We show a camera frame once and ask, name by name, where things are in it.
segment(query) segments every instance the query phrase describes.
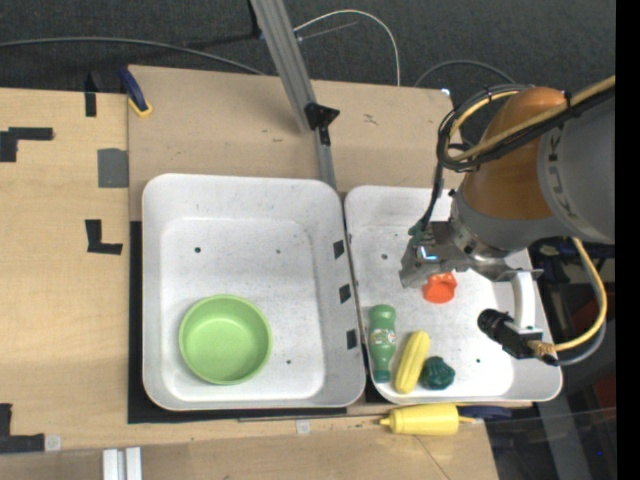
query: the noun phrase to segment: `gray tape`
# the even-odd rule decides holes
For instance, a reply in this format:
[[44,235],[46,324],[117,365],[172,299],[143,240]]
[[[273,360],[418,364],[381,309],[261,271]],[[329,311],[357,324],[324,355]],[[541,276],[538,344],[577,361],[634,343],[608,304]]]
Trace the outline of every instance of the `gray tape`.
[[127,188],[129,186],[129,155],[117,148],[98,150],[98,187]]

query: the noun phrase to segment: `black tape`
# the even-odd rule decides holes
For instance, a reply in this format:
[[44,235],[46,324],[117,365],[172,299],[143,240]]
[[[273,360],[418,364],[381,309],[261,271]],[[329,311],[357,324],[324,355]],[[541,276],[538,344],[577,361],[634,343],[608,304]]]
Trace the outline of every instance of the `black tape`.
[[98,104],[94,92],[84,93],[84,115],[86,117],[96,117],[98,115]]
[[122,254],[122,244],[102,243],[102,221],[97,219],[85,220],[89,246],[87,252],[100,254]]
[[44,434],[11,435],[11,404],[0,404],[0,454],[44,451]]
[[351,298],[351,286],[345,284],[340,287],[340,304],[344,304]]
[[333,257],[338,259],[344,254],[344,240],[338,240],[333,243]]
[[0,162],[15,162],[18,140],[53,140],[53,128],[9,128],[0,132]]
[[358,335],[355,329],[347,331],[347,350],[356,348],[358,346]]

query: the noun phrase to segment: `white tray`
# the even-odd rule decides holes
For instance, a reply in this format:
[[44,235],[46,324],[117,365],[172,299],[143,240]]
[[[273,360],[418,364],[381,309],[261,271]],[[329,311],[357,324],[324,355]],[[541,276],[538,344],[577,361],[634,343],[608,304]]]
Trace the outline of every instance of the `white tray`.
[[[559,368],[537,359],[517,360],[491,341],[477,325],[487,308],[513,311],[510,283],[492,283],[474,271],[455,272],[455,298],[446,304],[430,304],[421,289],[402,288],[400,259],[409,240],[407,234],[424,213],[431,191],[426,189],[363,186],[347,195],[345,215],[356,279],[359,307],[368,334],[368,312],[376,304],[396,308],[398,352],[408,335],[423,329],[431,337],[429,356],[441,356],[456,371],[454,383],[442,391],[418,386],[402,395],[391,384],[375,383],[387,400],[396,404],[428,402],[544,401],[554,398],[562,387]],[[443,196],[436,204],[433,220],[447,220],[451,199]],[[508,260],[514,268],[531,268],[526,252]],[[536,324],[550,340],[546,316],[537,287]]]
[[[343,407],[360,396],[365,373],[342,205],[328,185],[165,174],[144,190],[142,224],[143,382],[158,405]],[[185,312],[216,293],[255,303],[273,333],[265,368],[234,386],[200,380],[178,349]]]

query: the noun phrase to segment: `green bowl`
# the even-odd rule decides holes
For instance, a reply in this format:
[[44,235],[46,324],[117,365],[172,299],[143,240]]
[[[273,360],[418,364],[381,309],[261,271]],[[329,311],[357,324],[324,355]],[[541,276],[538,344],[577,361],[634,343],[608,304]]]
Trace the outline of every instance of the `green bowl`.
[[191,371],[213,384],[239,384],[256,375],[271,354],[271,326],[254,304],[235,295],[198,301],[178,334]]

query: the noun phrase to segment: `yellow toy corn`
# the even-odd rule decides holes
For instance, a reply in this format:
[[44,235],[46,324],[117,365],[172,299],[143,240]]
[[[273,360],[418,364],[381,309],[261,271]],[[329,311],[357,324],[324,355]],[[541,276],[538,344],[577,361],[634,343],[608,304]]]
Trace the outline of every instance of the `yellow toy corn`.
[[416,387],[430,345],[431,338],[424,331],[415,331],[409,336],[393,381],[398,393],[406,395]]

